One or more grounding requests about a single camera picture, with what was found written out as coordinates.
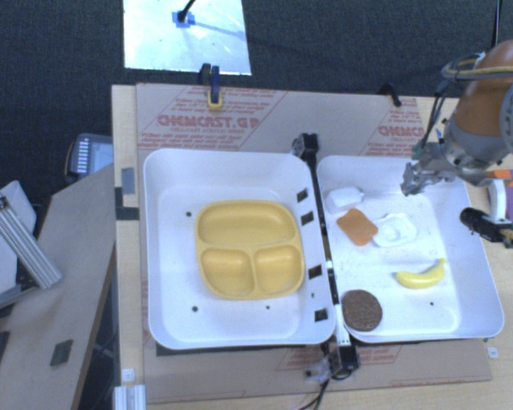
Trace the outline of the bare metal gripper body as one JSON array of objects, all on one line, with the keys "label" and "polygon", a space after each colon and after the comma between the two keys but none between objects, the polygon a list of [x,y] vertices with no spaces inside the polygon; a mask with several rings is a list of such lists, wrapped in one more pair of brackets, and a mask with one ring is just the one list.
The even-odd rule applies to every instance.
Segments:
[{"label": "bare metal gripper body", "polygon": [[492,181],[487,171],[492,163],[473,157],[457,143],[418,143],[412,151],[416,174],[433,171],[438,182],[459,178],[471,185],[488,185]]}]

